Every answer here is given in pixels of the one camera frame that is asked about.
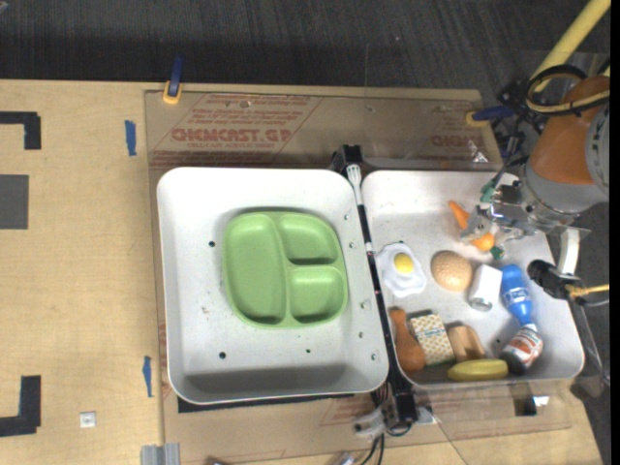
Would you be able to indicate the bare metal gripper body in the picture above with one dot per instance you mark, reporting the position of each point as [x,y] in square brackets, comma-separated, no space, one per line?
[511,206]

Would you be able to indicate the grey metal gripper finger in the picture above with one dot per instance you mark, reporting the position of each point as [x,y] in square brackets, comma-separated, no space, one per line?
[508,236]
[474,226]

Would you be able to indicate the orange carrot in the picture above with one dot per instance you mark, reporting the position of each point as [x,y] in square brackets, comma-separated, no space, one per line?
[458,213]

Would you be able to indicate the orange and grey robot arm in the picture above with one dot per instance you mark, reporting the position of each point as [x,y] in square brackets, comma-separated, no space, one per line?
[557,148]

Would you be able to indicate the tan round bun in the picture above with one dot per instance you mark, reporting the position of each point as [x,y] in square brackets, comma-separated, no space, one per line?
[451,270]

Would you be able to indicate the white can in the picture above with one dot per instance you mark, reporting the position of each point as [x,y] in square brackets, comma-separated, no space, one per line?
[486,286]

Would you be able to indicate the blue bottle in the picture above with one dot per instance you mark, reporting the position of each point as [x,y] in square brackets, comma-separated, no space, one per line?
[516,291]

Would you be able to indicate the white plastic tray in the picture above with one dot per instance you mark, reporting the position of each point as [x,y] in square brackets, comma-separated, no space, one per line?
[416,201]
[194,259]

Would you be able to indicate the white and yellow fried egg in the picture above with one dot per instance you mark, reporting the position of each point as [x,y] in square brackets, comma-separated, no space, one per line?
[402,271]

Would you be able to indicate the thin black and white rod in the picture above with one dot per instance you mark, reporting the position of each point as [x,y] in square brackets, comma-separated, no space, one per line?
[366,233]

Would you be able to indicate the tan bread piece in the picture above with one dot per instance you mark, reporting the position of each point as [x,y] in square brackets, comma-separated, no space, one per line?
[466,343]

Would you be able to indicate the pale patterned carton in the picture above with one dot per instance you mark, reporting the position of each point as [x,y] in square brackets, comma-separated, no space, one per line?
[431,337]

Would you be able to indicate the yellow banana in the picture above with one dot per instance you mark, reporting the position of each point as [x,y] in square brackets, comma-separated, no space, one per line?
[477,370]

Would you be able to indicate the brown cardboard board red print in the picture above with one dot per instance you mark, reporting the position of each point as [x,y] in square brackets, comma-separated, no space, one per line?
[290,129]

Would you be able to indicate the green divided plate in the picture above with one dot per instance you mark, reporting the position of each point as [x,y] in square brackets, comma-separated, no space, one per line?
[254,269]

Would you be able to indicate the black cylinder on white bracket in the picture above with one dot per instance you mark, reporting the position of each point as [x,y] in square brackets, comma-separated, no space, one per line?
[547,274]

